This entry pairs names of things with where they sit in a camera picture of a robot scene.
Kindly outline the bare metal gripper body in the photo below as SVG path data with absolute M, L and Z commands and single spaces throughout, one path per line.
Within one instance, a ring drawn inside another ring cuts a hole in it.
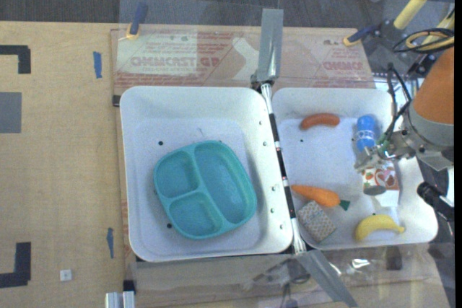
M 410 128 L 386 131 L 378 139 L 377 153 L 381 159 L 409 159 L 420 147 L 420 136 Z

